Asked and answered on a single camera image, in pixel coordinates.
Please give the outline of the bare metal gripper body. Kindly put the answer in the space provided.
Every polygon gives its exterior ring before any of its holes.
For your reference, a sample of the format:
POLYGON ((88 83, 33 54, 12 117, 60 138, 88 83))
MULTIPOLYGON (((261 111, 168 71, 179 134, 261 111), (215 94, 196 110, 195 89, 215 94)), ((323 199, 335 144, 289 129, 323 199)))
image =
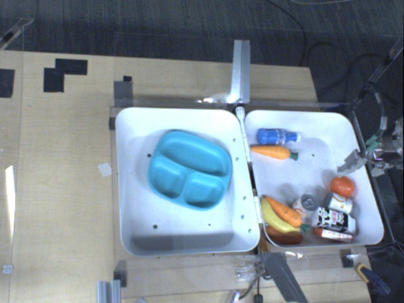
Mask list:
POLYGON ((403 168, 403 152, 398 151, 391 140, 382 140, 367 157, 377 169, 403 168))

